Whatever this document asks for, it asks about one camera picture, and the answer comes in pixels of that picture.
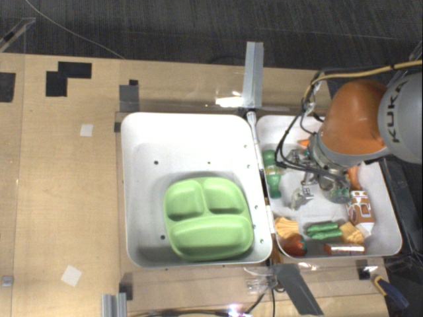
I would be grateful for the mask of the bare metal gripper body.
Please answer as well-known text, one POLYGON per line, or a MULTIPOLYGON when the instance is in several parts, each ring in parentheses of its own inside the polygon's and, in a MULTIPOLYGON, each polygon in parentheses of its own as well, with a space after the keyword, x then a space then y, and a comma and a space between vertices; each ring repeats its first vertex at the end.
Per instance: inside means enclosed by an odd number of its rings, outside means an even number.
POLYGON ((350 182, 344 169, 333 168, 331 165, 319 166, 312 163, 310 183, 318 185, 322 195, 333 203, 347 204, 350 201, 350 182))

